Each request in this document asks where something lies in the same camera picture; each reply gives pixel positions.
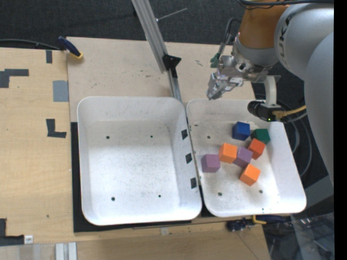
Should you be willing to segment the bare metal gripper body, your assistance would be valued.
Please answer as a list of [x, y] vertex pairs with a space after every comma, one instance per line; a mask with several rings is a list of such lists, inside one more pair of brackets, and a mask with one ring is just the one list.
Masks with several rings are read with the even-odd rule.
[[243, 81], [260, 82], [272, 67], [254, 64], [243, 56], [221, 56], [216, 67], [215, 79], [227, 86], [241, 86]]

